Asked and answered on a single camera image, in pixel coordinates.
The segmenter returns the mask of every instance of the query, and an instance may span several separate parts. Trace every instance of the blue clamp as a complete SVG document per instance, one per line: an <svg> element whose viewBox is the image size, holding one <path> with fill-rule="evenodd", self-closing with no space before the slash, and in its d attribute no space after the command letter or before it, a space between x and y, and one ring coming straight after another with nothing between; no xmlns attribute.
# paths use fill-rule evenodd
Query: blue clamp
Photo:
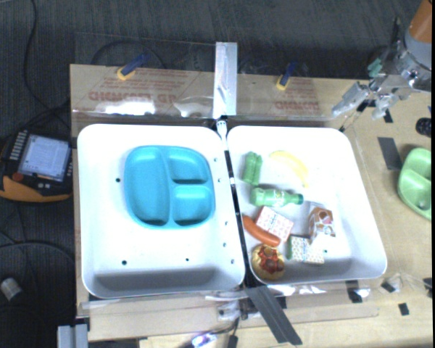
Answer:
<svg viewBox="0 0 435 348"><path fill-rule="evenodd" d="M145 63L148 62L149 55L142 53L132 61L130 61L126 66L121 67L117 71L117 76L120 80L127 80L129 79L134 73L136 73L136 68L141 67Z"/></svg>
<svg viewBox="0 0 435 348"><path fill-rule="evenodd" d="M275 85L277 89L285 90L287 88L287 85L289 84L290 81L290 77L293 74L296 66L297 66L296 62L289 63L289 65L285 70L285 73L281 75L277 80L277 84Z"/></svg>

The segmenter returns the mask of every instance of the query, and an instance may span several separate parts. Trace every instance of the electronic device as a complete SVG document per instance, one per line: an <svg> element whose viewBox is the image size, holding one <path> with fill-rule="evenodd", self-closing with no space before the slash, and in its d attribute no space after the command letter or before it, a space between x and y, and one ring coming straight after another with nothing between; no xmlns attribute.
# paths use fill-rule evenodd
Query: electronic device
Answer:
<svg viewBox="0 0 435 348"><path fill-rule="evenodd" d="M0 196L21 202L55 202L73 192L73 161L65 137L19 130L0 154Z"/></svg>

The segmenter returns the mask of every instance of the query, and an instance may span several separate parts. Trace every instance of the screen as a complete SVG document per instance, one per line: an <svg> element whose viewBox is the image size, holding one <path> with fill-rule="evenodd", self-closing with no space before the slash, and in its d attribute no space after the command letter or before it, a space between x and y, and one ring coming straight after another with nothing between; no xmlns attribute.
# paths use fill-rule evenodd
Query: screen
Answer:
<svg viewBox="0 0 435 348"><path fill-rule="evenodd" d="M66 141L30 134L18 172L62 182L70 152Z"/></svg>

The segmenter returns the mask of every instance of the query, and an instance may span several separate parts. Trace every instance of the yellow toy banana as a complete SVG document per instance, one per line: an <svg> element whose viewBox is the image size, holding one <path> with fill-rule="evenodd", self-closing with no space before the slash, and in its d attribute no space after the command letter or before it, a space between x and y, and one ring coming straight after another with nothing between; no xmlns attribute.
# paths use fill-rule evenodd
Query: yellow toy banana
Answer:
<svg viewBox="0 0 435 348"><path fill-rule="evenodd" d="M303 161L301 161L298 157L295 157L293 154L287 151L274 151L269 155L269 157L289 167L302 181L303 186L305 188L308 187L308 170Z"/></svg>

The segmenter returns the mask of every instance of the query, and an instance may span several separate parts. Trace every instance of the toy food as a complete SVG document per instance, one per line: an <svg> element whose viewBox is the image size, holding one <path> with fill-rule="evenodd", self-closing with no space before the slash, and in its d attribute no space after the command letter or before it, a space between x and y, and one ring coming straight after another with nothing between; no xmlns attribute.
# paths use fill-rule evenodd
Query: toy food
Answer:
<svg viewBox="0 0 435 348"><path fill-rule="evenodd" d="M287 191L281 189L263 189L256 187L252 189L249 201L254 206L270 206L270 207L282 207L287 204L301 205L305 198L302 194L290 194Z"/></svg>
<svg viewBox="0 0 435 348"><path fill-rule="evenodd" d="M277 280L285 272L282 254L275 247L264 244L253 249L252 267L258 277L265 280Z"/></svg>
<svg viewBox="0 0 435 348"><path fill-rule="evenodd" d="M269 155L274 161L280 162L281 164L289 167L296 176L302 181L305 188L308 187L307 174L308 170L306 165L298 157L287 151L274 151Z"/></svg>
<svg viewBox="0 0 435 348"><path fill-rule="evenodd" d="M271 234L261 227L258 227L256 223L248 215L243 216L244 228L250 235L260 240L262 243L272 247L276 247L281 243L281 240L274 234Z"/></svg>
<svg viewBox="0 0 435 348"><path fill-rule="evenodd" d="M254 152L249 152L245 157L245 170L243 174L243 182L257 186L260 183L262 158Z"/></svg>
<svg viewBox="0 0 435 348"><path fill-rule="evenodd" d="M296 262L324 264L322 249L311 246L308 239L294 235L289 237L286 256Z"/></svg>
<svg viewBox="0 0 435 348"><path fill-rule="evenodd" d="M261 208L255 222L258 227L277 236L283 242L287 241L287 238L290 236L290 231L295 224L290 219L278 214L267 206Z"/></svg>
<svg viewBox="0 0 435 348"><path fill-rule="evenodd" d="M336 237L334 216L331 210L326 209L320 204L311 203L308 221L310 226L310 244L319 235Z"/></svg>

